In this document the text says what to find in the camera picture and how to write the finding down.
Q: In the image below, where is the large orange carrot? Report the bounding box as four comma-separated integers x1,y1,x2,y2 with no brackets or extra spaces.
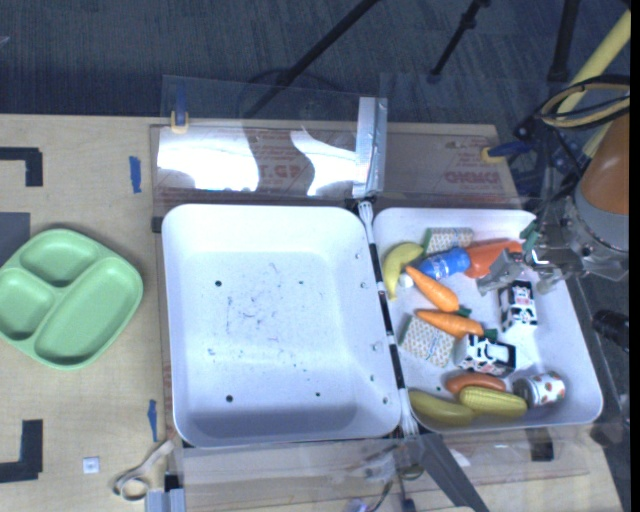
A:
464,239,524,280

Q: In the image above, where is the green divided plate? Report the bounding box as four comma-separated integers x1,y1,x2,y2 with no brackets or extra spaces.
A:
0,228,145,372

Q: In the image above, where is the white plastic tray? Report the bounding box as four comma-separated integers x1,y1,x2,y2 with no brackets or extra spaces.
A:
372,206,605,435
160,202,404,449

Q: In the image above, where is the cow print carton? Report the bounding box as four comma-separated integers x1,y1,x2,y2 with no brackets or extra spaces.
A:
452,333,518,378
497,280,539,334

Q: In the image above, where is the yellow banana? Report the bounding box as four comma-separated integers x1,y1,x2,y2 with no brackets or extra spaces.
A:
408,389,476,428
382,242,426,302

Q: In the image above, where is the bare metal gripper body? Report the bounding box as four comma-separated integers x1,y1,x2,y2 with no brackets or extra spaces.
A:
525,200,630,282

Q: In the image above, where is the blue bottle white cap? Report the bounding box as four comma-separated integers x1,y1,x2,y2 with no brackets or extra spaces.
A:
398,246,472,289

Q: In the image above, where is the orange sausage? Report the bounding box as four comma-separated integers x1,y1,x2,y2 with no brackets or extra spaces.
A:
445,371,508,397

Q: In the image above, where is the beige strap loop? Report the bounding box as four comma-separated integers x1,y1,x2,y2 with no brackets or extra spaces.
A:
113,438,177,503

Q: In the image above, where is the yellow corn cob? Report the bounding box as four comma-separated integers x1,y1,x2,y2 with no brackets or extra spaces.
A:
458,385,529,420

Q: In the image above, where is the brown cardboard board red print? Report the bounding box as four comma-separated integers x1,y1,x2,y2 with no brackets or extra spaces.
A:
148,122,592,484

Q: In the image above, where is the small white printed can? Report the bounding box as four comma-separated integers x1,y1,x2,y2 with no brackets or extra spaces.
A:
512,370,567,409

